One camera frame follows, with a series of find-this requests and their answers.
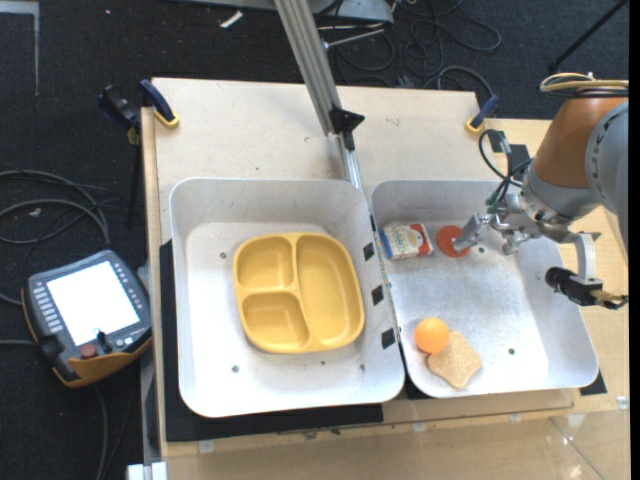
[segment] red emergency stop button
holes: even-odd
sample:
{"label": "red emergency stop button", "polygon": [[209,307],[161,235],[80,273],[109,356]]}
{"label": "red emergency stop button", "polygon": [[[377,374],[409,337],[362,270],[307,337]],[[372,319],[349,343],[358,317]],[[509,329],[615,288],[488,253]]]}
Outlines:
{"label": "red emergency stop button", "polygon": [[91,359],[98,354],[98,349],[93,343],[85,343],[80,347],[80,357],[82,359]]}

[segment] toy bread slice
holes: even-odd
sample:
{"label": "toy bread slice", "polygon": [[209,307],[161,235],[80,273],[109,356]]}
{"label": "toy bread slice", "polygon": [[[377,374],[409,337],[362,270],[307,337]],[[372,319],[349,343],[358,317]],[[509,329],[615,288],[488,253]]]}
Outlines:
{"label": "toy bread slice", "polygon": [[482,366],[482,358],[459,332],[449,334],[449,343],[427,358],[429,370],[456,389],[463,388]]}

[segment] yellow divided plate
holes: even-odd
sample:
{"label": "yellow divided plate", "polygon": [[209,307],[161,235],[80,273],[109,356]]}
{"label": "yellow divided plate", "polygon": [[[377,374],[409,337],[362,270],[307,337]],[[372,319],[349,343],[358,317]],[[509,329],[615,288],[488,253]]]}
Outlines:
{"label": "yellow divided plate", "polygon": [[343,347],[364,326],[355,268],[324,233],[277,233],[244,242],[233,278],[244,332],[258,348],[301,354]]}

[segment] blue clamp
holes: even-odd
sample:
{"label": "blue clamp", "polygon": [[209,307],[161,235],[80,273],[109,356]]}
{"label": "blue clamp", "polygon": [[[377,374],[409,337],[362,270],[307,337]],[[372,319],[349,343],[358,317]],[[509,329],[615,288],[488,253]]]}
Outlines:
{"label": "blue clamp", "polygon": [[122,128],[134,129],[140,133],[140,118],[127,100],[122,99],[112,85],[104,88],[98,96],[98,106],[102,114],[112,123]]}
{"label": "blue clamp", "polygon": [[144,96],[145,104],[151,103],[154,107],[153,115],[167,128],[175,128],[180,122],[178,114],[171,110],[171,107],[164,99],[164,96],[160,94],[160,91],[149,82],[149,80],[142,80],[138,86],[142,95]]}
{"label": "blue clamp", "polygon": [[491,117],[493,114],[495,114],[496,110],[498,109],[499,102],[500,98],[498,96],[491,96],[491,98],[489,98],[489,100],[480,109],[480,112],[478,112],[475,116],[471,117],[466,122],[466,124],[464,125],[466,130],[471,133],[478,133],[485,118]]}

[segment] white tray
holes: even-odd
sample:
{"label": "white tray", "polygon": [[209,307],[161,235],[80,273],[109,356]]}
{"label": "white tray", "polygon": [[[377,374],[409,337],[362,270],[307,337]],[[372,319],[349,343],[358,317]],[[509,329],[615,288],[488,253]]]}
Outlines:
{"label": "white tray", "polygon": [[[189,408],[205,417],[380,403],[405,380],[364,196],[341,180],[192,178],[170,196],[176,284],[178,374]],[[246,338],[237,310],[233,258],[254,236],[317,231],[340,240],[354,262],[365,325],[345,347],[309,354],[264,352]]]}
{"label": "white tray", "polygon": [[[451,258],[438,249],[438,230],[446,224],[462,227],[473,213],[486,212],[484,201],[496,185],[388,181],[372,193],[378,229],[421,222],[433,242],[433,255],[385,260],[385,266],[408,375],[436,398],[582,387],[598,373],[579,307],[544,280],[550,267],[562,266],[554,242],[530,240],[505,256],[504,240],[492,231],[465,257]],[[482,368],[464,389],[429,372],[413,341],[416,324],[429,316],[461,332],[482,357]]]}

